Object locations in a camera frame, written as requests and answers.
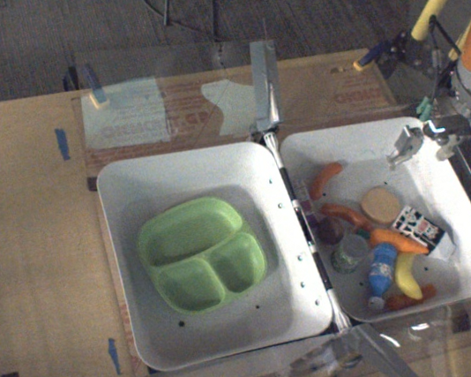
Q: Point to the white plastic tray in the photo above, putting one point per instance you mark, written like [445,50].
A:
[464,270]
[196,167]

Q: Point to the green can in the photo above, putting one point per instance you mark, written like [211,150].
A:
[349,256]

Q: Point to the tan round toy bread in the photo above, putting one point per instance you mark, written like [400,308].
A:
[380,205]

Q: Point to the yellow banana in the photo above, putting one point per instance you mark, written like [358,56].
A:
[406,277]

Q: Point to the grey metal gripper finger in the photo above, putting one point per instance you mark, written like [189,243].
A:
[444,150]
[408,144]

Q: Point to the black and white carton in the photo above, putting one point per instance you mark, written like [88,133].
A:
[418,227]

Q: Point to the brown cardboard board red print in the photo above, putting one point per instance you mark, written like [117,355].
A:
[318,95]

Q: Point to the red-orange toy food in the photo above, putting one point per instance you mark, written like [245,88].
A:
[397,302]

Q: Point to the dark purple toy grapes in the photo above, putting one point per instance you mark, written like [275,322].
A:
[329,231]

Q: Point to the orange toy sausage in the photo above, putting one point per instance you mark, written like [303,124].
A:
[343,212]
[323,179]

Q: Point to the blue plastic bottle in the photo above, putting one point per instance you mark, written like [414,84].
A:
[382,268]

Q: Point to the orange toy carrot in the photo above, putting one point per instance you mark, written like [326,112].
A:
[394,239]

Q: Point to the green divided plate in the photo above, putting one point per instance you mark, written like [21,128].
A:
[197,252]

